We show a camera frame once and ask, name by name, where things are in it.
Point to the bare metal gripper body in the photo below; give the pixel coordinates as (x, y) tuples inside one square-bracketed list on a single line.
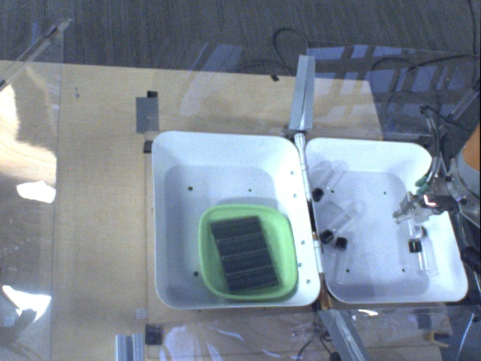
[(441, 198)]

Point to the clear plastic bottle black cap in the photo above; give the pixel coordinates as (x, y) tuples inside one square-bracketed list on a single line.
[(318, 194), (341, 256), (340, 222), (425, 262)]

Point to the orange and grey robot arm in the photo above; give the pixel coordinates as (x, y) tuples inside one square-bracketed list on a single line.
[(472, 156)]

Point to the white plastic tray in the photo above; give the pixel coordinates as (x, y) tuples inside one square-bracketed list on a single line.
[(180, 216), (376, 261)]

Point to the green bowl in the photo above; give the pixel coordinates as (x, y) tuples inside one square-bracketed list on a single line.
[(210, 246)]

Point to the thin black and white rod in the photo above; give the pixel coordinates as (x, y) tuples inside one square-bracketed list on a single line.
[(305, 171)]

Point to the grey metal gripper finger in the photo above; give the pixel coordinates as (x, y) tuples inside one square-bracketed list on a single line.
[(403, 211), (421, 216)]

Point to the black ribbed block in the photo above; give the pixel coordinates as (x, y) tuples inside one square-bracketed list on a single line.
[(246, 254)]

